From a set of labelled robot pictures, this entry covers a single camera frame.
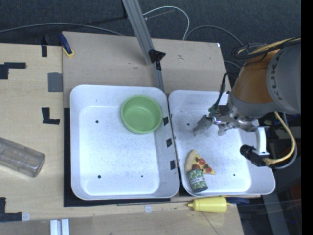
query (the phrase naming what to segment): metal pole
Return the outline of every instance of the metal pole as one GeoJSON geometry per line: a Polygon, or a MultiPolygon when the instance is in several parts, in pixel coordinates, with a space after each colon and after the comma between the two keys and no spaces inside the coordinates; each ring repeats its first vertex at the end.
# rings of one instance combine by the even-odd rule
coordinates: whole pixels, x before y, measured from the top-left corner
{"type": "Polygon", "coordinates": [[[138,0],[122,0],[122,1],[127,12],[127,15],[129,17],[129,20],[132,24],[135,35],[138,39],[141,50],[143,52],[145,61],[148,65],[153,63],[155,84],[157,87],[164,91],[163,78],[159,61],[157,64],[157,62],[152,61],[149,56],[149,52],[151,50],[154,50],[154,46],[146,22],[143,18],[138,0]]]}

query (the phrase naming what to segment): green bowl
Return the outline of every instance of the green bowl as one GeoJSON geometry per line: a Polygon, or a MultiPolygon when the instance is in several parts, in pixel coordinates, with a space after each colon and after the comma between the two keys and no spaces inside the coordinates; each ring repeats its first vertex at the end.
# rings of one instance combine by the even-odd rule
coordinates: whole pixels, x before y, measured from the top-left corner
{"type": "Polygon", "coordinates": [[[143,95],[128,98],[122,105],[122,119],[133,133],[145,134],[156,130],[162,122],[159,104],[143,95]]]}

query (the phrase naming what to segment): green can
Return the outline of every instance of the green can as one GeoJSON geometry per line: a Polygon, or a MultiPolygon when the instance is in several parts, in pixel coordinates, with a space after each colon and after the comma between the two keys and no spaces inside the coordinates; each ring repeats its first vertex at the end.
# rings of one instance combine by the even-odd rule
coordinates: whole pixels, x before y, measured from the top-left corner
{"type": "Polygon", "coordinates": [[[187,172],[187,176],[194,193],[208,189],[202,169],[190,170],[187,172]]]}

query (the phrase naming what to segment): wire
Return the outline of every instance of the wire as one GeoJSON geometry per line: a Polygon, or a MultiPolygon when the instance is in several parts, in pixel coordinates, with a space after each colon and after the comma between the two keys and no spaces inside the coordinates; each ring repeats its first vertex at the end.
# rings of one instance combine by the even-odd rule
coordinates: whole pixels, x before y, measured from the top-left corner
{"type": "Polygon", "coordinates": [[[261,46],[260,43],[246,44],[246,45],[242,45],[242,46],[234,48],[231,52],[231,56],[233,57],[234,60],[245,60],[245,59],[250,59],[253,57],[258,57],[258,56],[263,55],[263,57],[261,58],[261,60],[263,60],[264,57],[266,56],[266,54],[271,52],[271,51],[283,49],[283,48],[286,48],[288,46],[292,46],[292,45],[296,45],[296,44],[300,44],[300,43],[301,43],[301,38],[300,37],[294,37],[294,38],[288,38],[285,40],[281,40],[281,41],[278,41],[278,42],[275,42],[272,44],[268,44],[268,45],[263,45],[263,46],[261,46]],[[239,55],[241,52],[247,51],[251,48],[257,48],[257,49],[254,50],[253,52],[249,53],[248,55],[239,55]]]}
{"type": "Polygon", "coordinates": [[[220,93],[219,93],[219,97],[218,97],[218,99],[216,100],[216,102],[215,102],[215,104],[213,104],[211,107],[210,107],[210,109],[209,109],[209,111],[213,111],[213,110],[215,110],[215,109],[217,109],[217,107],[218,107],[218,105],[219,105],[219,103],[220,103],[220,100],[221,100],[221,98],[222,98],[222,95],[223,95],[223,93],[224,93],[224,91],[225,91],[225,88],[226,88],[226,77],[227,76],[232,76],[232,77],[234,77],[235,79],[237,78],[234,74],[231,74],[231,73],[225,73],[224,74],[224,76],[223,76],[223,79],[222,79],[222,83],[221,83],[221,87],[220,87],[220,93]]]}
{"type": "Polygon", "coordinates": [[[145,19],[145,21],[147,21],[147,20],[150,19],[150,18],[155,18],[155,17],[161,16],[161,15],[165,15],[165,14],[171,13],[171,12],[173,12],[173,11],[175,11],[175,10],[165,11],[165,12],[163,12],[163,13],[159,13],[159,14],[156,14],[156,15],[154,15],[154,16],[145,17],[144,19],[145,19]]]}
{"type": "Polygon", "coordinates": [[[160,10],[160,9],[164,9],[164,8],[172,8],[172,9],[179,10],[179,11],[182,12],[182,13],[185,15],[185,17],[187,18],[187,28],[186,28],[185,34],[184,34],[184,36],[183,36],[183,38],[182,38],[183,40],[185,40],[186,34],[187,34],[188,30],[189,30],[189,17],[188,17],[188,15],[186,14],[186,12],[184,12],[182,9],[180,9],[180,8],[178,8],[178,7],[175,7],[175,6],[162,6],[162,7],[159,7],[159,8],[153,9],[153,10],[150,10],[150,11],[148,11],[148,12],[146,12],[146,13],[143,13],[142,15],[145,17],[146,15],[148,15],[148,14],[154,12],[154,11],[157,11],[157,10],[160,10]]]}
{"type": "Polygon", "coordinates": [[[267,53],[263,54],[263,56],[259,60],[257,60],[257,61],[249,62],[247,64],[244,63],[243,66],[249,66],[249,65],[252,65],[252,64],[255,64],[255,63],[259,63],[266,57],[266,55],[267,55],[267,53]]]}
{"type": "Polygon", "coordinates": [[[195,30],[198,30],[198,29],[201,29],[201,28],[213,28],[213,29],[218,29],[218,30],[221,30],[223,32],[226,32],[228,35],[230,35],[231,37],[233,37],[238,43],[240,43],[241,45],[244,45],[243,42],[241,42],[234,34],[232,34],[231,32],[221,28],[221,27],[218,27],[218,26],[214,26],[214,25],[202,25],[202,26],[198,26],[194,29],[192,29],[191,31],[188,32],[188,34],[185,36],[185,38],[183,40],[186,40],[189,35],[194,32],[195,30]]]}
{"type": "MultiPolygon", "coordinates": [[[[285,124],[288,126],[288,121],[287,121],[287,118],[286,118],[286,113],[283,113],[283,119],[284,119],[285,124]]],[[[276,167],[274,167],[274,169],[284,169],[284,168],[287,168],[289,165],[291,165],[291,164],[296,160],[297,155],[298,155],[298,149],[297,149],[297,146],[295,146],[295,147],[294,147],[294,153],[293,153],[292,159],[291,159],[288,163],[286,163],[286,164],[284,164],[284,165],[282,165],[282,166],[276,166],[276,167]]]]}
{"type": "Polygon", "coordinates": [[[287,155],[285,155],[282,158],[279,159],[263,159],[263,161],[265,162],[266,165],[272,165],[272,164],[276,164],[282,161],[285,161],[286,159],[288,159],[295,151],[295,139],[290,131],[290,129],[288,128],[288,126],[284,123],[284,121],[282,120],[282,118],[279,116],[278,112],[274,112],[277,119],[280,121],[280,123],[283,125],[283,127],[285,128],[285,130],[287,131],[288,135],[290,136],[291,139],[291,149],[289,151],[289,153],[287,155]]]}
{"type": "Polygon", "coordinates": [[[224,60],[224,63],[228,63],[228,64],[231,64],[233,66],[236,66],[239,70],[241,70],[241,67],[238,64],[234,63],[234,62],[231,62],[231,61],[228,61],[228,60],[224,60]]]}
{"type": "Polygon", "coordinates": [[[96,26],[91,26],[91,25],[85,25],[85,24],[77,24],[77,23],[39,23],[39,24],[31,24],[31,25],[25,25],[25,26],[20,26],[20,27],[15,27],[11,29],[5,29],[5,30],[0,30],[1,33],[6,33],[10,31],[15,31],[15,30],[21,30],[21,29],[27,29],[27,28],[34,28],[34,27],[41,27],[41,26],[56,26],[56,25],[67,25],[67,26],[78,26],[78,27],[85,27],[85,28],[91,28],[91,29],[96,29],[96,30],[102,30],[105,32],[109,32],[115,35],[123,36],[122,34],[109,30],[109,29],[104,29],[96,26]]]}

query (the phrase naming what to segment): white tray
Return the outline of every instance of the white tray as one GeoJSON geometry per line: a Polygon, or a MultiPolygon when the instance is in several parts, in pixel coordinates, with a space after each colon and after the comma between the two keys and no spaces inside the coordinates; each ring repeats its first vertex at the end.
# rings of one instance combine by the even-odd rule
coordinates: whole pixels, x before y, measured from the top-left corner
{"type": "MultiPolygon", "coordinates": [[[[171,122],[180,165],[182,184],[193,196],[213,195],[260,195],[270,194],[275,189],[275,179],[268,167],[257,167],[239,152],[243,144],[256,147],[256,136],[240,129],[228,130],[218,136],[218,127],[212,125],[206,132],[193,135],[200,118],[208,113],[217,100],[218,92],[173,91],[169,96],[171,122]],[[216,171],[205,175],[208,189],[193,193],[184,172],[187,154],[195,149],[216,171]]],[[[226,104],[223,94],[220,104],[226,104]]]]}
{"type": "Polygon", "coordinates": [[[170,198],[178,192],[168,102],[160,89],[79,85],[70,94],[70,129],[71,187],[77,197],[170,198]],[[133,95],[160,105],[164,119],[154,132],[134,134],[124,126],[121,106],[133,95]]]}

